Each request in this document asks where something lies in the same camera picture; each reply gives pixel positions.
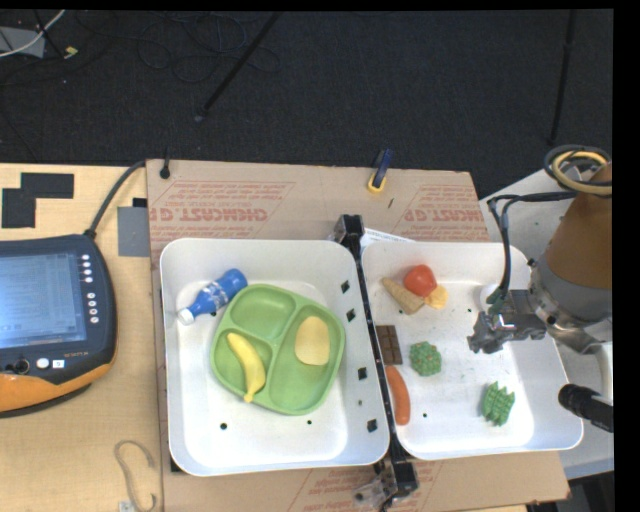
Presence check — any black cylinder on white bracket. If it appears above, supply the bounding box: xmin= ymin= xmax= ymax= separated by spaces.
xmin=557 ymin=339 xmax=614 ymax=434

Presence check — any blue bottle with white cap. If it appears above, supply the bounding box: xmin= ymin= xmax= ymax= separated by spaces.
xmin=176 ymin=267 xmax=249 ymax=327

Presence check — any beige ice cream cone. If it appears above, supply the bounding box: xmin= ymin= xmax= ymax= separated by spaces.
xmin=381 ymin=276 xmax=427 ymax=316

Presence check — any brown chocolate bar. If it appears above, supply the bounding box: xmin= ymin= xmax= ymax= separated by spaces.
xmin=375 ymin=324 xmax=404 ymax=366

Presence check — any small yellow lump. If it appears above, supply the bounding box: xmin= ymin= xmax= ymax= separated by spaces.
xmin=424 ymin=284 xmax=450 ymax=311

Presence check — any green round orange-dotted toy food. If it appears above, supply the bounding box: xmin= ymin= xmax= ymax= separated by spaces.
xmin=408 ymin=340 xmax=443 ymax=378

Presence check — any green ridged toy food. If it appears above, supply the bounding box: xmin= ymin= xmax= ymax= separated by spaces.
xmin=480 ymin=380 xmax=517 ymax=428

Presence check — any pale yellow oval biscuit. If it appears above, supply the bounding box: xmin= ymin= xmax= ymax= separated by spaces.
xmin=293 ymin=315 xmax=332 ymax=367

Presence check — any white plastic tray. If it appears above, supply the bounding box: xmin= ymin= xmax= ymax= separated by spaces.
xmin=360 ymin=240 xmax=585 ymax=462
xmin=159 ymin=237 xmax=392 ymax=478

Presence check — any orange sausage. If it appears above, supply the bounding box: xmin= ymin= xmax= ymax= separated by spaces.
xmin=384 ymin=364 xmax=412 ymax=427

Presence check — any brown cardboard board red print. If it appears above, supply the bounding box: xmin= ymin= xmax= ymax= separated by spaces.
xmin=144 ymin=158 xmax=572 ymax=512

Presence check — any black block with thin wires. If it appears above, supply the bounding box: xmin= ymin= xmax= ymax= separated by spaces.
xmin=353 ymin=458 xmax=421 ymax=510
xmin=332 ymin=213 xmax=365 ymax=246

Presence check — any red tomato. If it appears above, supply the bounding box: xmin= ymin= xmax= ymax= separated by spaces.
xmin=403 ymin=264 xmax=438 ymax=298

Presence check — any green divided plate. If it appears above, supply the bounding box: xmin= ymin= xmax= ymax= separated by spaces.
xmin=209 ymin=282 xmax=348 ymax=417

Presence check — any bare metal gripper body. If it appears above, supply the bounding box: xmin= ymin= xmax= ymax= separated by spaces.
xmin=499 ymin=288 xmax=614 ymax=355

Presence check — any yellow banana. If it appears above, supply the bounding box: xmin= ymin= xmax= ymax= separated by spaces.
xmin=226 ymin=331 xmax=268 ymax=404

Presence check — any thin black and white rod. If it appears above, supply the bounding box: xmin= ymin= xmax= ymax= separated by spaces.
xmin=348 ymin=234 xmax=409 ymax=482

